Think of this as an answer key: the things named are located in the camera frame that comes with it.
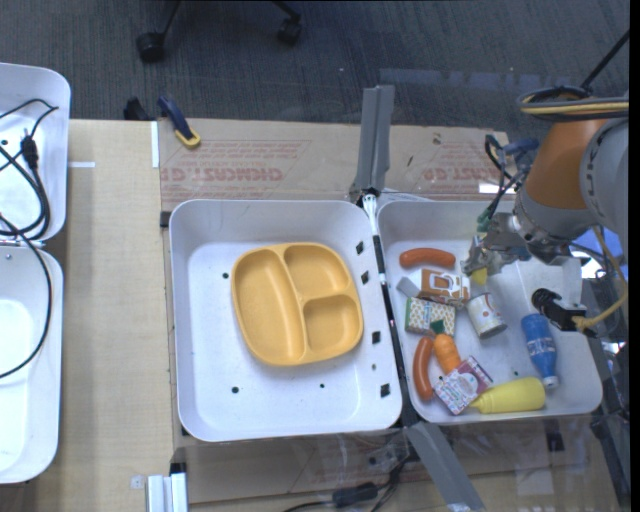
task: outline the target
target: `green patterned box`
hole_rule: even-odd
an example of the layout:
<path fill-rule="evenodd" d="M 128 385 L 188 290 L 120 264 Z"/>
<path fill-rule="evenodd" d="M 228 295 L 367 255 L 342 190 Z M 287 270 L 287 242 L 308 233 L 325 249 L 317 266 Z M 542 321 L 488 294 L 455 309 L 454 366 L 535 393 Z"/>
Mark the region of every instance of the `green patterned box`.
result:
<path fill-rule="evenodd" d="M 414 297 L 407 299 L 407 309 L 404 317 L 405 331 L 427 334 L 431 331 L 431 324 L 438 320 L 443 321 L 444 332 L 453 336 L 456 323 L 456 308 Z"/>

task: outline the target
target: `yellow plate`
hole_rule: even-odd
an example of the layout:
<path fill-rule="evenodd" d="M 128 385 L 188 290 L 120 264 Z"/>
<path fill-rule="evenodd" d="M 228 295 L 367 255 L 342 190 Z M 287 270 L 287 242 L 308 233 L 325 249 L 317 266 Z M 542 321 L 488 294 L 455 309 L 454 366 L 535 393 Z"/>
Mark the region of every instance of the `yellow plate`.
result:
<path fill-rule="evenodd" d="M 362 337 L 358 292 L 329 247 L 287 243 L 236 260 L 231 293 L 244 340 L 261 361 L 293 366 L 330 359 Z"/>

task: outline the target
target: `blue bottle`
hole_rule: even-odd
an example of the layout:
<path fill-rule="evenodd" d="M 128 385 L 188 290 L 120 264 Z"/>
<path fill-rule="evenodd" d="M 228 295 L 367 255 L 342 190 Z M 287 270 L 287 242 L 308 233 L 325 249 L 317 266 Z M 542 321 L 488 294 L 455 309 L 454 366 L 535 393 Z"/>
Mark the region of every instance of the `blue bottle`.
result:
<path fill-rule="evenodd" d="M 540 372 L 544 387 L 558 387 L 560 380 L 556 375 L 556 343 L 551 336 L 549 321 L 545 316 L 534 313 L 525 316 L 520 325 L 527 338 L 529 357 Z"/>

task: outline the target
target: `office chair leg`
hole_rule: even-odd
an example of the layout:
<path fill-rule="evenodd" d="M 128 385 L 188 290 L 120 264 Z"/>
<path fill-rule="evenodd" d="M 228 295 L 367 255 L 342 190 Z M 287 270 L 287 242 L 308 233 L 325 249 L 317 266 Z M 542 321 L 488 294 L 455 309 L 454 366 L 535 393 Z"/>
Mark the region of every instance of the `office chair leg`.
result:
<path fill-rule="evenodd" d="M 302 30 L 299 23 L 300 13 L 292 9 L 286 2 L 272 3 L 289 15 L 289 18 L 285 18 L 280 25 L 280 29 L 278 30 L 278 39 L 283 43 L 293 46 L 298 41 L 300 31 Z"/>
<path fill-rule="evenodd" d="M 140 58 L 144 62 L 157 62 L 164 58 L 164 39 L 169 31 L 171 23 L 173 22 L 176 12 L 178 12 L 180 3 L 181 0 L 176 1 L 173 6 L 173 11 L 171 12 L 171 16 L 169 16 L 169 21 L 167 21 L 162 32 L 147 32 L 137 37 L 136 46 L 138 47 Z"/>

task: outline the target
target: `table surface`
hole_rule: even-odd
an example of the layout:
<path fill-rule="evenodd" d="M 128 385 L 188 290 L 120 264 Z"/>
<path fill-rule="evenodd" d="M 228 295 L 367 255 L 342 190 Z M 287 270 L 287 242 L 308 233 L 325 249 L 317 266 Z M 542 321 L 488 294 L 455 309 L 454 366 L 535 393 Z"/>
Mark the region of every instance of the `table surface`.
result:
<path fill-rule="evenodd" d="M 174 450 L 160 176 L 152 164 L 151 123 L 72 120 L 69 140 L 67 220 L 46 248 L 65 275 L 58 452 L 44 473 L 16 487 L 18 497 L 0 490 L 0 510 L 143 511 L 146 477 L 167 475 Z M 546 490 L 529 490 L 535 498 L 530 501 L 523 493 L 539 473 L 525 475 L 529 487 L 517 473 L 480 475 L 472 482 L 494 510 L 574 501 L 589 508 L 589 500 L 615 510 L 598 447 L 589 447 L 584 467 L 546 468 Z M 600 482 L 597 492 L 585 485 L 589 481 Z M 554 485 L 573 487 L 572 497 L 554 498 Z M 314 498 L 194 509 L 275 512 L 307 501 Z M 385 509 L 448 510 L 431 482 L 401 487 Z"/>

